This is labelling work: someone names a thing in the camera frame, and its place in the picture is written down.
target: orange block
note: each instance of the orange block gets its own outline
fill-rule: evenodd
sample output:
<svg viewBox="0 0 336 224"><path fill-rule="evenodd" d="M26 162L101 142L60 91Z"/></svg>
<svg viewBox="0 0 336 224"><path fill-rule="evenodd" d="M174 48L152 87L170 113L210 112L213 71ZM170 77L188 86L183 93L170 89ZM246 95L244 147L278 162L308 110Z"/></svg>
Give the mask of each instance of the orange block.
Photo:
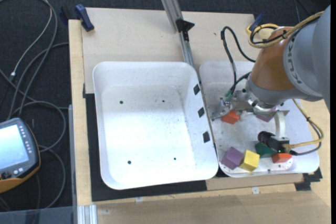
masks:
<svg viewBox="0 0 336 224"><path fill-rule="evenodd" d="M239 120L239 115L236 114L236 111L231 110L227 115L222 116L221 121L235 124Z"/></svg>
<svg viewBox="0 0 336 224"><path fill-rule="evenodd" d="M272 155L272 161L273 163L285 163L290 158L292 158L292 155L288 153L276 153Z"/></svg>

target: bin hole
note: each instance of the bin hole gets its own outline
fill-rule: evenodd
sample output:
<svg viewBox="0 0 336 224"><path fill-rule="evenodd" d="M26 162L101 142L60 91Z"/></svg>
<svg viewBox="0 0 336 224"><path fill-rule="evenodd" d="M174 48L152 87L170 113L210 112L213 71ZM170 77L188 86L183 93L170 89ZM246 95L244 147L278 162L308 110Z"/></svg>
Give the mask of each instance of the bin hole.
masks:
<svg viewBox="0 0 336 224"><path fill-rule="evenodd" d="M210 135L209 135L208 132L203 133L203 141L204 141L204 143L210 141Z"/></svg>
<svg viewBox="0 0 336 224"><path fill-rule="evenodd" d="M201 117L201 116L204 115L204 113L205 113L204 108L201 108L201 109L198 111L198 116Z"/></svg>
<svg viewBox="0 0 336 224"><path fill-rule="evenodd" d="M198 84L194 87L194 94L197 95L200 92L200 87Z"/></svg>

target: controller display screen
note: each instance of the controller display screen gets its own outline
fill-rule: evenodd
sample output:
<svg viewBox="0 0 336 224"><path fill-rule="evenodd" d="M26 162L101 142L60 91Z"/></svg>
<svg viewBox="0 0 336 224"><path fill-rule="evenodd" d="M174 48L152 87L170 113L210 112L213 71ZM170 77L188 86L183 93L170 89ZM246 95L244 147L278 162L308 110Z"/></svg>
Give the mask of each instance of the controller display screen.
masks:
<svg viewBox="0 0 336 224"><path fill-rule="evenodd" d="M0 129L0 170L29 160L17 125Z"/></svg>

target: black floor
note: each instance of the black floor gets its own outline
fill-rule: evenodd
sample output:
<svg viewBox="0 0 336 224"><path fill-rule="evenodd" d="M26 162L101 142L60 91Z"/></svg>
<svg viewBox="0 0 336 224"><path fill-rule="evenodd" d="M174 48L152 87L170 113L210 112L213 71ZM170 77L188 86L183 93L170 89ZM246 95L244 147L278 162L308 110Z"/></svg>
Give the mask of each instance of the black floor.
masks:
<svg viewBox="0 0 336 224"><path fill-rule="evenodd" d="M57 15L60 8L67 5L72 11L75 5L83 4L88 7L134 8L134 9L163 9L160 0L48 0ZM182 10L200 12L263 13L261 23L293 26L299 20L324 10L331 0L297 0L298 12L294 0L179 0ZM47 5L39 0L2 0L0 1L0 69L6 76L14 70L16 63L26 48L38 37L49 18ZM27 65L42 50L49 46L53 37L52 21L46 33L23 59L13 80L17 84ZM67 42L67 28L58 22L57 35L54 44ZM39 61L27 71L20 89L26 90ZM66 108L71 103L69 53L67 46L60 46L51 51L34 79L29 95L36 100L51 102ZM14 90L0 76L0 122L8 118ZM22 96L19 95L14 108L20 106ZM63 110L66 119L67 111ZM41 145L51 145L62 133L63 123L60 114L55 109L41 105L31 105L23 109L22 118L32 128L37 141ZM62 159L66 168L65 188L52 204L52 207L70 206L70 150L68 131L62 140L52 149ZM62 186L62 168L56 157L49 152L41 153L42 165L38 178L40 182L40 203L38 179L33 176L24 184L0 195L0 211L4 211L5 201L10 210L35 209L48 206L58 195Z"/></svg>

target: white tray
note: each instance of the white tray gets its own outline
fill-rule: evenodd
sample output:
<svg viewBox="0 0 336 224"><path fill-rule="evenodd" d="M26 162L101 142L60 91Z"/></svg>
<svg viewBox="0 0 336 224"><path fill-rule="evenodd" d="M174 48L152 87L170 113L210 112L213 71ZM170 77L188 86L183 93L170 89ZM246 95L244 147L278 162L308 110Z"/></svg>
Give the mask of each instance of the white tray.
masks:
<svg viewBox="0 0 336 224"><path fill-rule="evenodd" d="M237 61L235 62L237 69L237 78L250 72L253 67L252 62ZM220 97L224 98L224 94L233 84L233 73L229 61L207 61L204 62L200 69L199 75L202 82L205 102L208 107L209 114L214 112L219 104ZM245 87L246 80L240 82L236 90ZM297 109L292 100L287 100L280 110L289 110L285 117L286 121L286 137L290 139L291 144L311 141L312 136L308 128L305 117ZM219 167L221 170L231 177L258 176L270 174L286 174L286 173L310 173L319 167L319 156L317 152L313 152L302 156L293 156L285 163L274 164L270 157L260 158L258 167L253 172L248 172L239 167L231 170L221 163L225 152L233 146L237 150L244 153L245 150L255 152L255 144L258 143L257 135L260 131L275 133L275 121L262 121L254 115L246 116L242 121L235 124L222 122L216 119L211 122L215 145L218 155ZM311 150L315 145L307 145L295 148L297 152L305 152Z"/></svg>
<svg viewBox="0 0 336 224"><path fill-rule="evenodd" d="M101 176L113 189L205 180L218 160L196 71L183 62L93 70Z"/></svg>

